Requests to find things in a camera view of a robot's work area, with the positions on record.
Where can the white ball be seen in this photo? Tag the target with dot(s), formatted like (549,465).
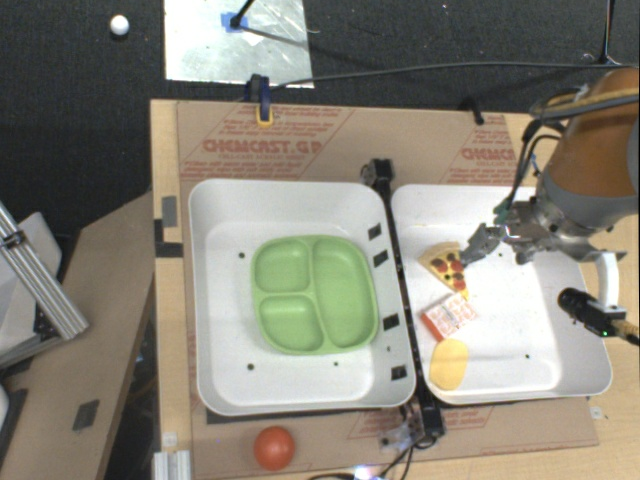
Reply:
(119,24)

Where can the green divided plate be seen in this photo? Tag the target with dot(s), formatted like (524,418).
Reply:
(320,293)

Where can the brown cardboard board red print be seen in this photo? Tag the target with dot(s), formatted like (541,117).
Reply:
(415,138)

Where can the orange and white packet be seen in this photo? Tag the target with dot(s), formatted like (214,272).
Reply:
(448,316)

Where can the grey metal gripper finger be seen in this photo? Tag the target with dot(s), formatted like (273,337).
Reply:
(481,244)
(526,255)

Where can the thin black rod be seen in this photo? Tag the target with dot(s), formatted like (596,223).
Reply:
(400,268)

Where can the toy pizza slice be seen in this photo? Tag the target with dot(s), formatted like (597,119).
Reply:
(447,268)

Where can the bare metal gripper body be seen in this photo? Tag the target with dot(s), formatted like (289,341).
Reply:
(542,228)

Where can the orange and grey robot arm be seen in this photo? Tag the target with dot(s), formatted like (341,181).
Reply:
(590,153)

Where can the black cylinder on white bracket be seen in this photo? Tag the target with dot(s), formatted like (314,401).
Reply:
(590,310)

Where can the yellow oval biscuit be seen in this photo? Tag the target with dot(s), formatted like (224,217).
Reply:
(448,365)

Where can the white plastic tray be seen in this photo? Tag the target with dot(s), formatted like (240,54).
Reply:
(520,328)
(225,318)

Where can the red ball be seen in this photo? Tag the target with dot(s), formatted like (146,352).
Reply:
(274,448)

